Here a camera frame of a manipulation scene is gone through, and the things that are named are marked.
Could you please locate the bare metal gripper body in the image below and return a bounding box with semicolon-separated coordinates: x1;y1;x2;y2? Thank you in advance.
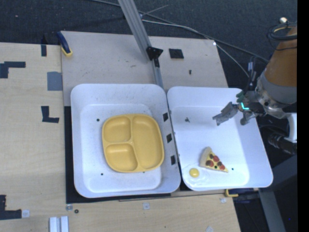
239;85;292;119

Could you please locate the white plastic tray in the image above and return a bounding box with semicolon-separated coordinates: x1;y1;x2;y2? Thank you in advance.
70;83;182;199
166;86;274;192

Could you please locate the toy pizza slice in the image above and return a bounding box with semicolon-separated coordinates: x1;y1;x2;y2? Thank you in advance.
198;146;229;174

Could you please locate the toy fried egg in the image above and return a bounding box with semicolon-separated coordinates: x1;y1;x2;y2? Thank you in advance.
181;162;211;188

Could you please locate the yellow divided plate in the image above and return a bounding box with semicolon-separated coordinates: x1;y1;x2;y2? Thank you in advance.
101;113;166;174

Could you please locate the pale wood board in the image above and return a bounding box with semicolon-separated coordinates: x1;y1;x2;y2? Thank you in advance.
60;30;239;202

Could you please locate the white rectangular block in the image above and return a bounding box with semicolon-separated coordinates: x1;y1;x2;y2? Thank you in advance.
49;217;59;232
60;215;70;232

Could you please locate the black cylinder on white bracket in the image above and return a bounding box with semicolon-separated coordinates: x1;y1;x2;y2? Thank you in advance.
267;112;297;156

